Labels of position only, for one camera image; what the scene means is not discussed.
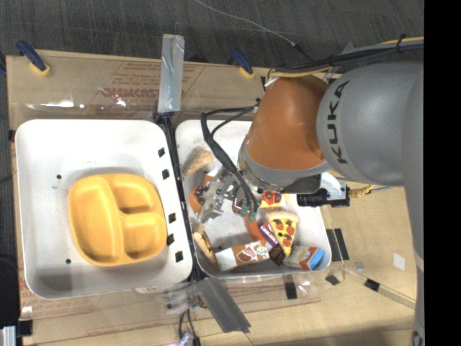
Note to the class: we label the purple carton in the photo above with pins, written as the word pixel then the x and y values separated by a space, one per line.
pixel 268 234

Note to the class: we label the brown chocolate block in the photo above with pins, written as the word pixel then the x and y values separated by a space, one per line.
pixel 276 255

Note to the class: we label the tan biscuit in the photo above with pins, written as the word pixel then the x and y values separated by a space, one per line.
pixel 197 161

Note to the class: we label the orange chocolate doughnut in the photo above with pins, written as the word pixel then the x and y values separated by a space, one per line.
pixel 196 200

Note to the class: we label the white and brown carton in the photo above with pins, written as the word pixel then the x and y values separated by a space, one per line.
pixel 241 256

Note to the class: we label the orange carrot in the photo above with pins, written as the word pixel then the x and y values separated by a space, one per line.
pixel 254 229

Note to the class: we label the orange and blue carton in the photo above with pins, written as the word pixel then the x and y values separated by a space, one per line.
pixel 304 258

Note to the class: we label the white plastic tray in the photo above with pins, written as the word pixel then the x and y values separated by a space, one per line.
pixel 54 150
pixel 230 236

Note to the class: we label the tan toy sandwich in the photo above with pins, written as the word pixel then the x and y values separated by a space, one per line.
pixel 204 243

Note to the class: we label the yellow divided plate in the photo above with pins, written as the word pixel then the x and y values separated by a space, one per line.
pixel 97 222

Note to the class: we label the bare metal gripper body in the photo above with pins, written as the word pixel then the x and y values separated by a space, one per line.
pixel 230 189

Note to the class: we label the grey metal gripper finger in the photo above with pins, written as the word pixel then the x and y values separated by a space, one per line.
pixel 215 187
pixel 212 213

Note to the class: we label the small red yellow toy food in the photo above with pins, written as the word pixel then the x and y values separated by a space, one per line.
pixel 271 198

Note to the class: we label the brown cardboard board red print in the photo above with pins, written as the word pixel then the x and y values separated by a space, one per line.
pixel 90 81

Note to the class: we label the black cylinder on white bracket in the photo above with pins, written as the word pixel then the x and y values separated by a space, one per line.
pixel 317 197

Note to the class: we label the yellow pizza slice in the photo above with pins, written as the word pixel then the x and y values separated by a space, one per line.
pixel 284 231

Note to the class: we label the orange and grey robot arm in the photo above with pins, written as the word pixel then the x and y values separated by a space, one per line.
pixel 363 121

